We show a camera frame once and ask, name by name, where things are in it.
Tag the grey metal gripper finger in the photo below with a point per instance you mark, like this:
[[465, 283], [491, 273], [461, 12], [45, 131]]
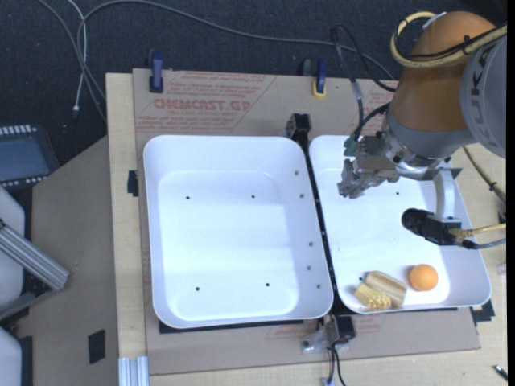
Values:
[[346, 181], [362, 187]]

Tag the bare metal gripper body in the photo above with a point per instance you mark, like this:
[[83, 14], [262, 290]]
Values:
[[378, 163]]

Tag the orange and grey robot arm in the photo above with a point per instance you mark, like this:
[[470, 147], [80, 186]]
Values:
[[434, 95]]

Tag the thin black rod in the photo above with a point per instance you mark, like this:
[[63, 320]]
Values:
[[322, 223]]

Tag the white plastic tray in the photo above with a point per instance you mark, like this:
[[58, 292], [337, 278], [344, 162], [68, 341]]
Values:
[[374, 235], [229, 235]]

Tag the beige toy bread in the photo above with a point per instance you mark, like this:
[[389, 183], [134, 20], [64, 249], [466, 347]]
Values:
[[388, 284]]

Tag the orange ball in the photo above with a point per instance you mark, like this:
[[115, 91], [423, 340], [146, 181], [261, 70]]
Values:
[[423, 278]]

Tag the yellow toy corn piece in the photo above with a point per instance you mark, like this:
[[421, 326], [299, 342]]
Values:
[[372, 298]]

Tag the brown cardboard board red print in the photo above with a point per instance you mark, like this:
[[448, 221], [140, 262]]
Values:
[[209, 107]]

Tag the black cylinder on white bracket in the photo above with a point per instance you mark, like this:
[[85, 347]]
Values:
[[428, 225]]

